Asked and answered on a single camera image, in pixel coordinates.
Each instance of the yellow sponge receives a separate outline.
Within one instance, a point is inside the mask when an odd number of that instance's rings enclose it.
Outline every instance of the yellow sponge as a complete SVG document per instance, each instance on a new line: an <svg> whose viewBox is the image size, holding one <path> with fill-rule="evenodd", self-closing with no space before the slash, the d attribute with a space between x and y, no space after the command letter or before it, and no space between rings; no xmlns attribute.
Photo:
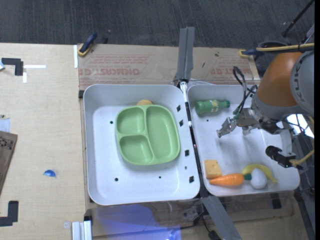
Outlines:
<svg viewBox="0 0 320 240"><path fill-rule="evenodd" d="M142 99L140 100L136 105L139 106L139 105L151 105L152 102L148 99Z"/></svg>
<svg viewBox="0 0 320 240"><path fill-rule="evenodd" d="M222 176L217 160L204 160L205 177L213 179Z"/></svg>

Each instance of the green divided plate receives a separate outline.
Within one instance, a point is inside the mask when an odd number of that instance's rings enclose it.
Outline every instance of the green divided plate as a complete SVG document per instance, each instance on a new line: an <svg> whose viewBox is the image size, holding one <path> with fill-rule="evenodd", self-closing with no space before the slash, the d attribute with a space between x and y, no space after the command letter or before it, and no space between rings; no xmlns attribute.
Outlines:
<svg viewBox="0 0 320 240"><path fill-rule="evenodd" d="M175 119L164 106L136 105L121 110L115 119L115 133L122 157L134 165L167 163L180 152Z"/></svg>

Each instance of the toy carrot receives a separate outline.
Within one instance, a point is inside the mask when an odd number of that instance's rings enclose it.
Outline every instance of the toy carrot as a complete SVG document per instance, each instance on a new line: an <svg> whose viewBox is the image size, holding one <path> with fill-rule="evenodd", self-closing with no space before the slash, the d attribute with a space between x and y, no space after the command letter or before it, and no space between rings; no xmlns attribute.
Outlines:
<svg viewBox="0 0 320 240"><path fill-rule="evenodd" d="M223 175L217 178L209 180L209 183L212 185L221 185L221 186L237 186L244 182L245 177L241 173L232 173Z"/></svg>

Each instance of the banana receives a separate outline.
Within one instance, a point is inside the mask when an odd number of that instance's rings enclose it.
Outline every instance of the banana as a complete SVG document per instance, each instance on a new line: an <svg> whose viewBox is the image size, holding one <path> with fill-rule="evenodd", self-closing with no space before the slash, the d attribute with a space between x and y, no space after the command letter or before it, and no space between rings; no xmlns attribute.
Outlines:
<svg viewBox="0 0 320 240"><path fill-rule="evenodd" d="M259 163L251 163L251 164L248 164L247 166L245 166L243 169L242 169L242 172L241 174L242 175L246 175L246 174L251 174L252 171L254 170L254 168L258 168L260 169L267 178L269 178L270 180L272 180L273 183L276 183L277 180L273 177L272 175L272 172L271 170L263 165L263 164L259 164Z"/></svg>

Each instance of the white ball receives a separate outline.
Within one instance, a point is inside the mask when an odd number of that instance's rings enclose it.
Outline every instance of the white ball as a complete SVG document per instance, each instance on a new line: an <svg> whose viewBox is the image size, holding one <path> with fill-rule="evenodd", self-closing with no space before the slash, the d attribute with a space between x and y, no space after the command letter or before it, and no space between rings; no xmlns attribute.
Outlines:
<svg viewBox="0 0 320 240"><path fill-rule="evenodd" d="M267 185L268 179L262 170L254 168L251 172L251 177L250 183L255 189L260 190Z"/></svg>

